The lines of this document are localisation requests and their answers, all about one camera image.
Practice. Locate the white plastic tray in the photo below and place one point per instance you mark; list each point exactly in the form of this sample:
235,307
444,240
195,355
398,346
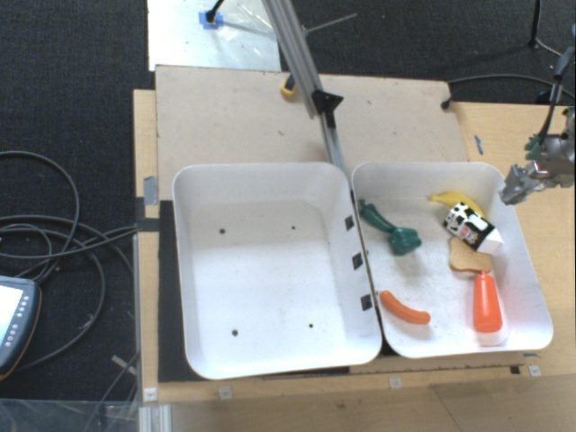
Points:
432,286
270,277

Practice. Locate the thin black rod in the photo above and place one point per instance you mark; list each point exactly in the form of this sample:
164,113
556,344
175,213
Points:
365,263

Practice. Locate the pale flat board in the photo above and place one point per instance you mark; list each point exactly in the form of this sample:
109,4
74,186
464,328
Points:
234,119

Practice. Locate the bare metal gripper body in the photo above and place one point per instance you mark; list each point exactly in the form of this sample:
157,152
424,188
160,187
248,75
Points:
557,153

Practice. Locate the orange sausage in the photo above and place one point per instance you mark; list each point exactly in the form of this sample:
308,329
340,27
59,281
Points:
402,308

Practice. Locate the brown bread slice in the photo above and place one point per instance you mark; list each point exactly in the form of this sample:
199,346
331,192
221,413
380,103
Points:
465,261

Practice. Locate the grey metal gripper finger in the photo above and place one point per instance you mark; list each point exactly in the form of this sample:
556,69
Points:
532,186
512,182

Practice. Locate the orange bottle with white cap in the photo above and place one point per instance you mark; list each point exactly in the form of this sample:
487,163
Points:
487,306

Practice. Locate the black and white milk carton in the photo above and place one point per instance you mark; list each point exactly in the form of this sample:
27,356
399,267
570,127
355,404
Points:
470,228

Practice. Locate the yellow banana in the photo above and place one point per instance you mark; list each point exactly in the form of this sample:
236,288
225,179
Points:
456,198

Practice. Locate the green broccoli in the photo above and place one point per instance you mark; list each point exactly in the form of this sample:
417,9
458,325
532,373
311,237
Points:
398,236

